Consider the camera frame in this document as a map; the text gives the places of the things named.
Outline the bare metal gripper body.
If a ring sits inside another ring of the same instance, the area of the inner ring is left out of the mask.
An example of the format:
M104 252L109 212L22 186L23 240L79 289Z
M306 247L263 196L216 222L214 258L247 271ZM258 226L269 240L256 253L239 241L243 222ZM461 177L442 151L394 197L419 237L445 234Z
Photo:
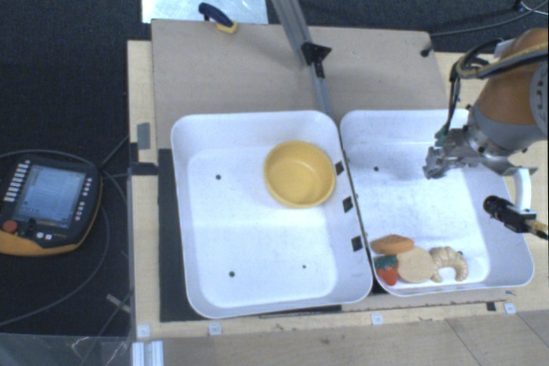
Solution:
M438 157L456 157L456 169L483 165L499 176L510 176L516 170L509 156L511 152L490 140L475 125L464 125L460 129L442 127L435 134Z

